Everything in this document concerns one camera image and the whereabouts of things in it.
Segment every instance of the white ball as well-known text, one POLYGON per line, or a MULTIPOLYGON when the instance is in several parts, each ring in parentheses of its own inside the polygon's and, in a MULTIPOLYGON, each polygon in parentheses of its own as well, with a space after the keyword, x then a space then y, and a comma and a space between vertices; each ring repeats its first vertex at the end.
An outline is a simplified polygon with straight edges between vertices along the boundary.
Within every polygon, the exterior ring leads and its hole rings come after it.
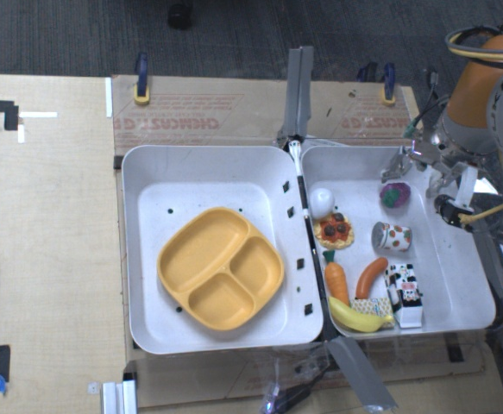
POLYGON ((330 190, 319 187, 311 191, 310 196, 309 211, 313 219, 321 219, 334 210, 336 199, 330 190))

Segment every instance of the toy pizza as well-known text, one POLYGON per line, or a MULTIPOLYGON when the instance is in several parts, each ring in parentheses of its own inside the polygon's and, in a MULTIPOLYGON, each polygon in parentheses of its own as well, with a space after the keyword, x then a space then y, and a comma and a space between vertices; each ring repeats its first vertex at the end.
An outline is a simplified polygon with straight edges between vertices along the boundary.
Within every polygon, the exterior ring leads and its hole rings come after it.
POLYGON ((342 213, 331 213, 318 219, 312 229, 318 242, 330 250, 346 248, 355 240, 353 227, 342 213))

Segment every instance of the white plastic tray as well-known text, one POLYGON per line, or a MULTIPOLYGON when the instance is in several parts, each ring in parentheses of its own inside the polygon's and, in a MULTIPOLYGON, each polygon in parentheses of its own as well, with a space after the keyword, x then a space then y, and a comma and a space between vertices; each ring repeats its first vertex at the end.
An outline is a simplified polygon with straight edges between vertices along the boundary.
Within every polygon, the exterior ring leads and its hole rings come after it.
MULTIPOLYGON (((411 168, 402 179, 412 188, 406 205, 388 209, 380 201, 381 173, 396 154, 396 147, 310 147, 303 153, 303 173, 308 192, 316 187, 330 189, 337 211, 343 213, 355 230, 354 243, 336 251, 335 262, 347 275, 349 297, 354 298, 362 270, 375 258, 386 256, 390 264, 413 264, 418 288, 423 293, 424 316, 419 329, 383 329, 357 338, 402 336, 451 330, 484 329, 494 320, 495 305, 483 271, 474 238, 466 231, 445 223, 436 213, 433 201, 425 197, 431 169, 411 168), (378 222, 396 223, 412 229, 412 245, 406 252, 374 250, 373 226, 378 222)), ((317 243, 322 266, 325 250, 317 243)), ((376 279, 370 297, 386 297, 382 276, 376 279)))
POLYGON ((123 159, 123 196, 130 329, 142 349, 178 354, 284 346, 319 335, 323 317, 289 154, 276 147, 136 147, 123 159), (179 304, 156 269, 161 247, 175 232, 218 206, 242 213, 276 247, 285 265, 284 281, 273 298, 230 331, 208 329, 177 310, 179 304))

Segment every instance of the toy banana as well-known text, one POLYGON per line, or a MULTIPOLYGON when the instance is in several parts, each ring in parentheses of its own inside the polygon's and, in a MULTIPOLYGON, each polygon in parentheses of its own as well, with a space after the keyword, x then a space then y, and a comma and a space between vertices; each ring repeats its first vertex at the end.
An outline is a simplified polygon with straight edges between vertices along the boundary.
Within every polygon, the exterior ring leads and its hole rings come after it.
POLYGON ((380 329, 384 323, 394 323, 392 315, 388 314, 381 317, 359 313, 332 296, 328 297, 328 306, 330 307, 331 316, 336 322, 362 333, 373 333, 380 329))

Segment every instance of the yellow divided plate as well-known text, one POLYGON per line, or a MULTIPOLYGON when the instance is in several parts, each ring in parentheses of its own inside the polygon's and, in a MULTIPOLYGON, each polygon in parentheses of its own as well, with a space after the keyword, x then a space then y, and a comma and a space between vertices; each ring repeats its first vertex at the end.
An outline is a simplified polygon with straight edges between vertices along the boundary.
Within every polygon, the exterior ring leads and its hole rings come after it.
POLYGON ((216 207, 193 218, 163 247, 157 273, 188 313, 211 329, 235 329, 270 300, 284 264, 239 213, 216 207))

